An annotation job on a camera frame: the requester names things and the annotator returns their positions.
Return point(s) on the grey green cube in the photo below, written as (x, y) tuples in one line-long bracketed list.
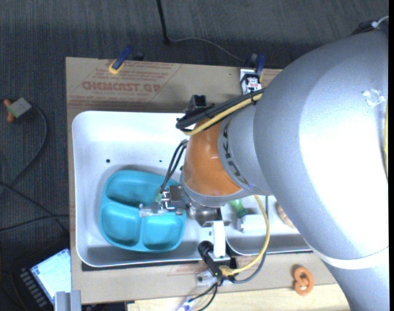
[(20, 107)]

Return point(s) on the white cow-print carton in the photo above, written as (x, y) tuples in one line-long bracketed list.
[(250, 82)]

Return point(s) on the white plastic tray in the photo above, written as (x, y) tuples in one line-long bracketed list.
[(265, 242), (96, 134)]

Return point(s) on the blue divided plate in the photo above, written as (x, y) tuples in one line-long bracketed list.
[(122, 219)]

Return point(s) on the orange carrot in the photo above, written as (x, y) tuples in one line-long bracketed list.
[(9, 117)]

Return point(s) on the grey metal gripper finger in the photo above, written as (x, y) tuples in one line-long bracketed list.
[(146, 212), (159, 207)]

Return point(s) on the brown cardboard board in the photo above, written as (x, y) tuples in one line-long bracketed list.
[(184, 76)]

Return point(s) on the black cylinder on white bracket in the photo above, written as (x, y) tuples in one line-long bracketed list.
[(218, 238)]

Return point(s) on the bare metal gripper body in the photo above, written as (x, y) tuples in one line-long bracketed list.
[(177, 199)]

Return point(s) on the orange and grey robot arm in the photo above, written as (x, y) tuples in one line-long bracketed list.
[(313, 141)]

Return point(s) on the orange pretzel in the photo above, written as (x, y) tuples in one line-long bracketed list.
[(303, 280)]

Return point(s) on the tan bread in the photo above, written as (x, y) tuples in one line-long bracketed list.
[(284, 215)]

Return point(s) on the green clear plastic bottle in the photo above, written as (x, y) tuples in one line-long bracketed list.
[(238, 206)]

